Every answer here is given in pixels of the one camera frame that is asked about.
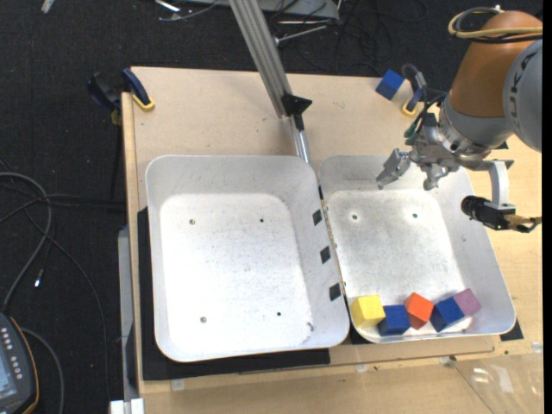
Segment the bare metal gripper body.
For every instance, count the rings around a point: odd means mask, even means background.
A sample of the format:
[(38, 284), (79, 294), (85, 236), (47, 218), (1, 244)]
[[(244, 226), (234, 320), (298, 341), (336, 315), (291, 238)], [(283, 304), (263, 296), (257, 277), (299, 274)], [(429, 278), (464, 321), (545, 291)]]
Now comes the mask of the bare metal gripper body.
[(408, 144), (412, 147), (411, 160), (420, 167), (442, 166), (451, 172), (458, 166), (476, 170), (492, 151), (460, 135), (445, 122), (425, 122), (408, 137)]

